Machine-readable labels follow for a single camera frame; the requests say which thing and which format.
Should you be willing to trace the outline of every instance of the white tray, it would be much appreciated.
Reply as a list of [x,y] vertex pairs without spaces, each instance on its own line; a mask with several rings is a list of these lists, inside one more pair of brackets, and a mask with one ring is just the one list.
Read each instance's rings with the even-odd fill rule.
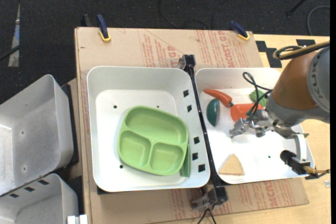
[[[280,159],[283,150],[297,153],[294,139],[285,139],[275,132],[268,131],[263,137],[256,137],[254,130],[230,138],[229,130],[233,128],[229,108],[221,103],[219,120],[213,127],[206,118],[206,107],[214,99],[203,92],[204,89],[215,89],[227,93],[233,98],[233,104],[252,103],[249,94],[255,88],[243,78],[243,72],[249,72],[260,86],[272,89],[280,72],[272,68],[208,68],[201,69],[195,75],[199,101],[208,132],[211,152],[217,172],[232,153],[239,158],[244,176],[219,175],[229,184],[259,182],[264,180],[284,179],[307,176],[296,174]],[[303,132],[300,124],[293,127],[296,132]],[[307,158],[314,168],[314,161],[307,143]]]
[[[88,73],[87,84],[93,176],[99,188],[108,192],[194,188],[208,182],[203,131],[186,72],[177,68],[95,67]],[[122,164],[117,151],[120,125],[126,112],[137,105],[159,108],[186,123],[190,154],[197,153],[198,157],[191,158],[189,177],[181,177],[180,172],[152,175]]]
[[0,105],[0,195],[66,166],[73,152],[69,100],[51,75]]
[[0,197],[1,224],[65,224],[77,215],[76,193],[56,174]]

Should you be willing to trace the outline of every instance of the green toy plate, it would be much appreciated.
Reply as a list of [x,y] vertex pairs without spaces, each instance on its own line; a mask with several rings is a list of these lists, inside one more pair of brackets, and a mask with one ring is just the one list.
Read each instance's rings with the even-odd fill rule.
[[125,115],[118,137],[118,154],[128,166],[168,176],[177,173],[188,146],[188,129],[177,116],[147,106]]

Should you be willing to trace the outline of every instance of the blue clamp handle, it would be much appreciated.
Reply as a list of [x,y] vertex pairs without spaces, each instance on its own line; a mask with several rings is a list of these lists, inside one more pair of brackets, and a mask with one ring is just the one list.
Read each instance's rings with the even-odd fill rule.
[[99,25],[99,28],[100,28],[100,36],[101,36],[101,39],[104,41],[104,42],[109,42],[111,40],[111,37],[107,31],[107,26],[106,26],[106,23],[105,23],[105,20],[103,18],[103,16],[101,14],[98,14],[96,16],[96,19],[97,19],[97,22],[98,22],[98,25]]
[[236,23],[235,21],[231,21],[229,22],[229,28],[238,32],[238,35],[243,38],[243,39],[248,39],[249,36],[246,33],[245,29],[243,28],[243,26],[241,26],[239,23]]

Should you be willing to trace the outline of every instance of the black floor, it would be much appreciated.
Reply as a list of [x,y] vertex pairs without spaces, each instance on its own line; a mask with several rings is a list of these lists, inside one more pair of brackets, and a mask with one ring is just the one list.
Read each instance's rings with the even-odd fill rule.
[[11,48],[20,4],[19,67],[0,60],[0,104],[44,74],[60,84],[75,77],[73,30],[83,14],[94,26],[103,14],[108,27],[226,30],[234,20],[256,34],[329,36],[330,0],[305,0],[293,10],[300,1],[0,0],[0,55]]

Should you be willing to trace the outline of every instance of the toy bread slice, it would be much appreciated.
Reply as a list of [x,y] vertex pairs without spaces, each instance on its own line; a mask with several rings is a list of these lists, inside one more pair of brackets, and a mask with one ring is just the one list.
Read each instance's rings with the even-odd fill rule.
[[220,175],[245,175],[242,164],[235,154],[231,155],[231,157],[227,160],[218,173]]

